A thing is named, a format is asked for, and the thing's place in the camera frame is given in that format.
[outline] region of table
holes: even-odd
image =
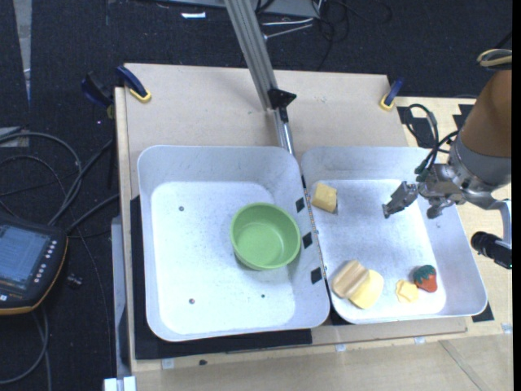
[[[277,138],[273,119],[262,110],[247,69],[125,66],[152,93],[152,101],[144,104],[125,88],[115,90],[129,370],[138,390],[345,389],[346,381],[365,389],[416,389],[420,384],[429,389],[429,381],[431,389],[450,389],[452,384],[458,389],[513,388],[512,335],[505,334],[512,326],[511,271],[480,256],[476,260],[495,320],[326,323],[312,329],[310,346],[175,360],[135,359],[129,202],[138,195],[139,154],[156,144],[269,146],[276,145]],[[297,94],[288,108],[297,160],[315,146],[415,146],[396,108],[385,112],[378,106],[389,90],[386,76],[290,71],[275,75],[282,89]],[[396,99],[397,105],[412,103],[423,103],[436,114],[443,135],[454,129],[452,115],[458,114],[458,105],[472,105],[474,100]],[[501,190],[502,197],[510,197],[510,186]],[[472,204],[458,211],[469,238],[477,230],[501,235],[499,214]],[[490,360],[505,364],[501,374]]]

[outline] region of black floor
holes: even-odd
[[[475,59],[512,30],[513,0],[328,0],[312,28],[268,41],[273,66],[289,70],[403,77],[401,94],[476,96],[491,72]],[[204,20],[182,12],[206,11]],[[222,9],[130,0],[33,0],[31,92],[27,100],[11,0],[0,0],[0,127],[26,125],[73,147],[83,163],[112,138],[113,121],[81,92],[95,71],[108,86],[124,62],[245,68]],[[260,14],[263,21],[281,16]],[[278,27],[264,27],[267,34]],[[511,49],[511,39],[505,43]],[[117,193],[105,152],[85,176],[79,195],[58,220],[68,227]],[[7,160],[13,155],[25,155]],[[33,156],[38,162],[27,156]],[[32,138],[29,148],[0,148],[0,200],[13,214],[46,223],[75,178],[72,155],[58,143]],[[72,233],[68,265],[45,303],[54,390],[101,389],[113,371],[111,220],[117,203]],[[71,288],[66,277],[81,279]],[[0,381],[30,367],[41,340],[30,315],[0,319]],[[46,389],[46,364],[6,390]]]

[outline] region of green bowl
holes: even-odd
[[[300,251],[300,230],[295,219],[269,203],[242,207],[232,219],[230,238],[236,257],[254,270],[285,266]]]

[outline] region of blue clamp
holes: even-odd
[[[129,87],[130,94],[140,102],[146,103],[151,99],[152,94],[150,91],[123,65],[116,68],[116,74],[125,81],[125,84]]]
[[[396,81],[392,83],[391,89],[386,93],[380,100],[380,107],[383,110],[391,110],[394,107],[394,98],[398,95],[398,91],[404,85],[403,77],[398,77]]]

